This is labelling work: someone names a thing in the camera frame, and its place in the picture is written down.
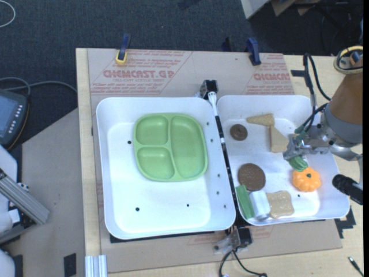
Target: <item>blue clamp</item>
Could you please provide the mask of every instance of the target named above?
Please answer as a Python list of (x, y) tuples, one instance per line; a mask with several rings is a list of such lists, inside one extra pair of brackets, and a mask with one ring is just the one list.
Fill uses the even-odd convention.
[(249, 56), (251, 63), (253, 63), (254, 66), (260, 65), (260, 57), (259, 57), (259, 44), (256, 41), (255, 38), (250, 37), (246, 41), (246, 50), (251, 53)]
[(123, 65), (127, 60), (127, 48), (128, 48), (130, 40), (131, 40), (131, 35), (128, 33), (125, 33), (123, 36), (121, 49), (118, 50), (115, 56), (115, 62), (118, 65)]

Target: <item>white cable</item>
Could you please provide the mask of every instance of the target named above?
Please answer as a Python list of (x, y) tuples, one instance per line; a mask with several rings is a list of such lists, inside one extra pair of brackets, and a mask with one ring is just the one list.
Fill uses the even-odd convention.
[(16, 10), (14, 9), (14, 7), (10, 3), (8, 3), (8, 2), (6, 2), (4, 0), (0, 0), (0, 3), (4, 3), (5, 5), (8, 5), (12, 9), (12, 11), (14, 13), (13, 18), (10, 21), (8, 21), (7, 23), (5, 23), (4, 25), (0, 25), (0, 28), (2, 28), (2, 27), (5, 27), (7, 25), (10, 25), (13, 22), (13, 20), (15, 20), (15, 18), (16, 18)]

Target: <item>black device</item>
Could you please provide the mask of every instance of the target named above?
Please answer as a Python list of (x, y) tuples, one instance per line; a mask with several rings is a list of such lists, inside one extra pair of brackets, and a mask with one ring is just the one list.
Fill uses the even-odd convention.
[(4, 148), (10, 148), (18, 139), (27, 113), (27, 97), (0, 89), (0, 145)]

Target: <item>orange toy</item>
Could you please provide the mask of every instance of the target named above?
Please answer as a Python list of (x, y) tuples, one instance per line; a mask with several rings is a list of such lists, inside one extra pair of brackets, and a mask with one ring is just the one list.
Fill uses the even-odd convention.
[(303, 171), (294, 170), (292, 173), (292, 183), (303, 192), (312, 192), (322, 184), (319, 173), (311, 167), (306, 167)]

